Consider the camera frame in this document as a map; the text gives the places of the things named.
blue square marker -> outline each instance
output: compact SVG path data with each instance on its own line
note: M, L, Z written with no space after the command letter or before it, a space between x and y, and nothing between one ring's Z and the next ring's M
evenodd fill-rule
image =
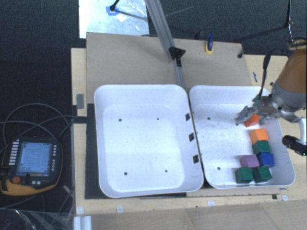
M274 156L271 153L261 152L257 155L260 166L274 166Z

emergency stop button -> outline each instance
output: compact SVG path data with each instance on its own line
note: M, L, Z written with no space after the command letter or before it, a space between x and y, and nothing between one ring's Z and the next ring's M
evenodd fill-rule
M12 178L12 183L13 183L13 184L19 184L20 181L21 181L21 178L20 178L19 176L14 176L14 177Z

